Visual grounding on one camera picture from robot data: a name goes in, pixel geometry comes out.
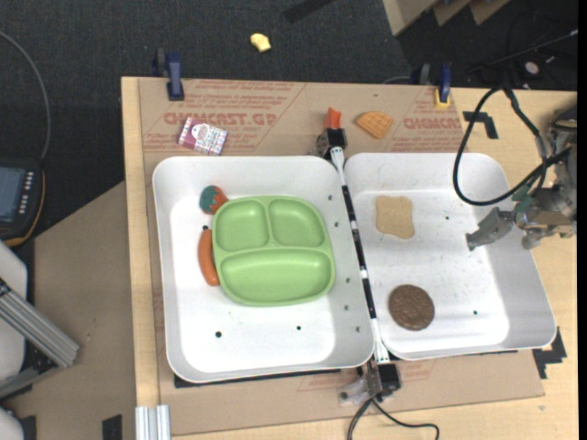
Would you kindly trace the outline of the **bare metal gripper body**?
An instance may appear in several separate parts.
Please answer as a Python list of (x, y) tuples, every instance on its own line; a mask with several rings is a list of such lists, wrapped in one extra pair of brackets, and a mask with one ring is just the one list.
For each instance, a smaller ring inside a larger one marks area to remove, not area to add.
[(572, 237), (577, 227), (577, 161), (566, 156), (554, 168), (556, 179), (548, 188), (523, 186), (513, 196), (514, 223), (524, 230), (548, 230)]

